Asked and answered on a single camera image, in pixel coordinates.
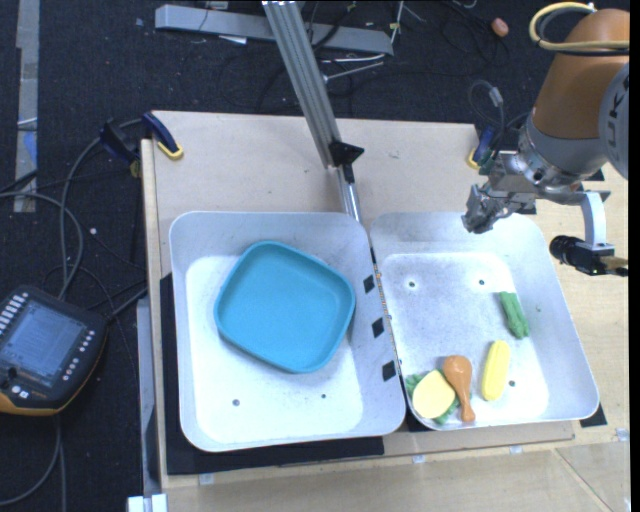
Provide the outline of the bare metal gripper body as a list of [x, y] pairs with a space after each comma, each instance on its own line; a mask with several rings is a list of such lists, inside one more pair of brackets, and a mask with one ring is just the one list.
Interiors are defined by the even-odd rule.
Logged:
[[487, 211], [532, 211], [538, 199], [578, 205], [582, 178], [547, 162], [534, 149], [500, 151], [480, 167], [487, 181], [480, 188]]

